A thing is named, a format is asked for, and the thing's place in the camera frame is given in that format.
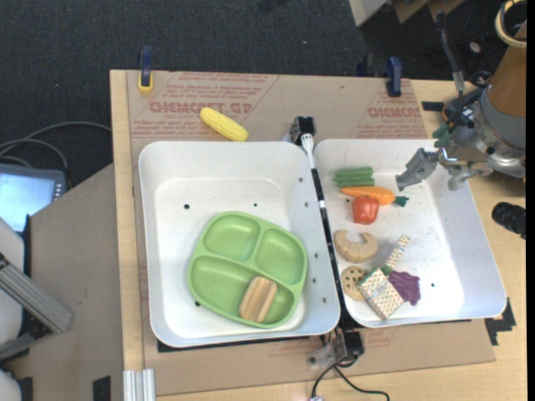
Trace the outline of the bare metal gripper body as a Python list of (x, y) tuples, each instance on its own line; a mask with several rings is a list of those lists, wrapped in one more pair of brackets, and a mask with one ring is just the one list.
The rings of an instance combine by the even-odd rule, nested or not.
[(525, 150), (499, 144), (454, 144), (439, 148), (439, 162), (446, 171), (450, 165), (464, 165), (470, 169), (471, 177), (497, 172), (523, 178), (526, 175), (525, 159)]

